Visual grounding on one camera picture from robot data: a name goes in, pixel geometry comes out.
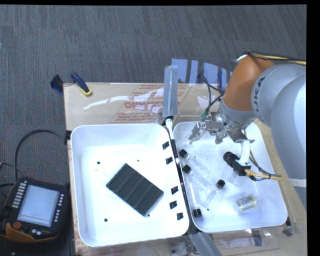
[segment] blue and yellow clamp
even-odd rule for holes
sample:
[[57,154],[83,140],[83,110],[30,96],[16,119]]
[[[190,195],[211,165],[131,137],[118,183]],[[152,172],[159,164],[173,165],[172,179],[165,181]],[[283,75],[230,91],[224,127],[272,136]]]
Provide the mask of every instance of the blue and yellow clamp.
[[80,92],[82,92],[85,96],[89,96],[92,91],[90,88],[88,88],[88,86],[86,85],[85,81],[76,73],[72,73],[71,74],[71,78],[73,79],[73,81],[80,86],[79,90]]

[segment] gray floor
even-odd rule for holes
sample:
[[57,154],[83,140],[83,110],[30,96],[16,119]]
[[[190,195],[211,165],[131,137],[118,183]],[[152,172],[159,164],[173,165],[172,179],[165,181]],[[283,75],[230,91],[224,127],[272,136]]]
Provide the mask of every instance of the gray floor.
[[[248,49],[305,60],[307,5],[68,6],[0,5],[0,162],[13,165],[20,139],[48,129],[65,136],[63,95],[50,81],[71,73],[86,82],[162,83],[164,67],[198,61],[227,72]],[[193,82],[186,70],[183,82]],[[63,141],[47,132],[28,137],[17,166],[51,183],[69,181]],[[0,184],[14,182],[3,164]],[[4,194],[9,187],[0,188]],[[0,205],[5,197],[0,197]],[[0,255],[74,255],[72,218],[45,244],[0,238]]]

